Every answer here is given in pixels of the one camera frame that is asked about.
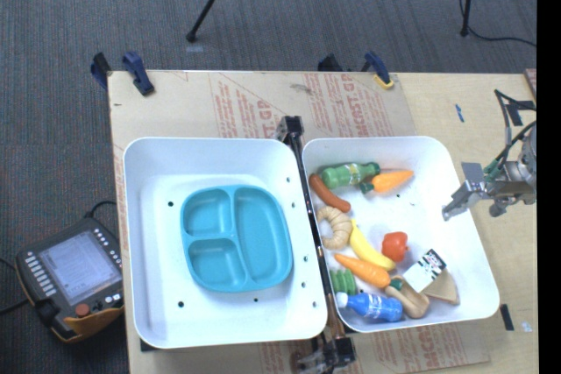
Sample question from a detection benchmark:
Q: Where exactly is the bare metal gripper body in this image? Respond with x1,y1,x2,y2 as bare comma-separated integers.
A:
483,157,538,208

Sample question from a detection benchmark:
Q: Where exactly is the white plastic tray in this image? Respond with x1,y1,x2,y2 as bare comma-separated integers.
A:
122,137,329,350
301,135,501,334

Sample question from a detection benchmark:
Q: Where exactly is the orange carrot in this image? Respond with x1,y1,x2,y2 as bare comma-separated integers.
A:
333,252,404,292
359,169,415,194

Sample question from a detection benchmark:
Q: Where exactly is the red-orange pepper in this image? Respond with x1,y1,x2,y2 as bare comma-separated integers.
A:
380,230,410,263

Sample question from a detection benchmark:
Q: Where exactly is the white carton with dark print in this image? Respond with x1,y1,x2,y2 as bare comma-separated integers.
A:
401,248,448,293

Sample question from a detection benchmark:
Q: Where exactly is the tan sandwich wedge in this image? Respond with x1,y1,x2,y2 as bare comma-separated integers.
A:
423,268,461,307

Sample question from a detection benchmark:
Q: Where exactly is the yellow banana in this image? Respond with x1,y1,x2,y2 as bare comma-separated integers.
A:
349,218,397,272

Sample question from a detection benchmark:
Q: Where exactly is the tan hot dog bun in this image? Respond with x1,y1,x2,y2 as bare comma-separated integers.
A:
385,275,430,320

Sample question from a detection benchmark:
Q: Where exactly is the green plastic bottle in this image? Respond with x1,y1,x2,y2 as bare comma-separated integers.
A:
321,161,381,190

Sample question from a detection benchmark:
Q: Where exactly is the beige croissant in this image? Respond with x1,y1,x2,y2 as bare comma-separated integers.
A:
316,205,353,251

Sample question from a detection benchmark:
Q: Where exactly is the red-brown sausage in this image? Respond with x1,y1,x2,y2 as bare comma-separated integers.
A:
309,173,352,214

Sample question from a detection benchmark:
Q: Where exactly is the blue plastic bottle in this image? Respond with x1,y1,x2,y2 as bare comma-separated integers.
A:
335,291,404,324

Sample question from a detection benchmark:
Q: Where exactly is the green ribbed toy vegetable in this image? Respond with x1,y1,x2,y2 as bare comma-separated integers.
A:
329,268,359,294

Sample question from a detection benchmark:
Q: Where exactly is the thin black rod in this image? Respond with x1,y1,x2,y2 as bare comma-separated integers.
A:
287,131,348,347

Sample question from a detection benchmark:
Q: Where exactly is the blue divided plate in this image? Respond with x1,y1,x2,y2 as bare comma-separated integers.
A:
179,184,294,293

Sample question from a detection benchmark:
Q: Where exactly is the brown cardboard board red print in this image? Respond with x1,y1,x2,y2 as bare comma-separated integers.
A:
111,71,492,374

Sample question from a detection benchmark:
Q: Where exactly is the black block with thin wires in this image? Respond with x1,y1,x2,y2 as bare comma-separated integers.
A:
291,335,357,374
274,115,306,145

